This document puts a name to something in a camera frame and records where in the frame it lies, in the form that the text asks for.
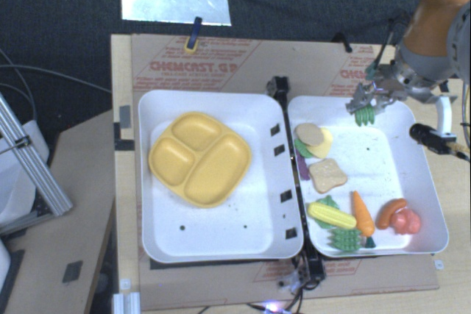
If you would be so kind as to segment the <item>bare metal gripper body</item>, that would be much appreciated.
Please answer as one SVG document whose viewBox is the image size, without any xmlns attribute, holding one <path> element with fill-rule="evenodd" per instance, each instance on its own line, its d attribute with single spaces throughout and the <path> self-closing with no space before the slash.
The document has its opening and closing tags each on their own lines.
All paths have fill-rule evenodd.
<svg viewBox="0 0 471 314">
<path fill-rule="evenodd" d="M 420 76 L 407 64 L 371 64 L 369 79 L 376 93 L 393 92 L 397 101 L 412 98 L 423 104 L 436 100 L 433 89 L 442 84 L 442 80 L 430 80 Z"/>
</svg>

